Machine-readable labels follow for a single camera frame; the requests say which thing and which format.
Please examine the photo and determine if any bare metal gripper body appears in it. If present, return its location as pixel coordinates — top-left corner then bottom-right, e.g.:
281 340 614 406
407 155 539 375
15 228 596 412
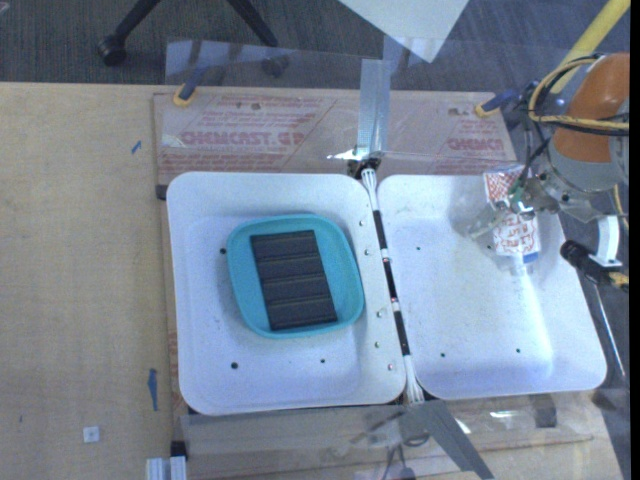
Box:
508 174 577 218

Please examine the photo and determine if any white carton with red print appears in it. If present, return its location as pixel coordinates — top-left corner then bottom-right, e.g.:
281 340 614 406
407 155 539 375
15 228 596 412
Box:
481 164 543 277

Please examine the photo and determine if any white plastic tray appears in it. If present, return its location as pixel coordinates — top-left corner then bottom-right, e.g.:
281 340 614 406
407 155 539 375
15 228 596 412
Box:
376 172 609 402
164 170 408 417

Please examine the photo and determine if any thin black and white rod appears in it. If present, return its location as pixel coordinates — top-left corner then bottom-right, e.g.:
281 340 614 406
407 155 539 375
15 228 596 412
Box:
359 166 427 407

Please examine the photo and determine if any dark grey ridged slab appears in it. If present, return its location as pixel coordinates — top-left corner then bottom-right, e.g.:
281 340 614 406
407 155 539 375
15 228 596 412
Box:
248 228 340 333

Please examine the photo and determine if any brown cardboard board red print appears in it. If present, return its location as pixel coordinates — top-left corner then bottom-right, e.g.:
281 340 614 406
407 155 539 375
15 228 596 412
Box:
152 90 609 465

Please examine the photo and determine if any blue plate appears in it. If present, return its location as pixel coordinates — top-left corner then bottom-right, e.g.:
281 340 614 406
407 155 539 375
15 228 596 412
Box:
225 212 366 340

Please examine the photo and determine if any black cylinder on white bracket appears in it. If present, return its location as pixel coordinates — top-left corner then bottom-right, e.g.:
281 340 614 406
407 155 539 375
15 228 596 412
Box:
559 215 629 290

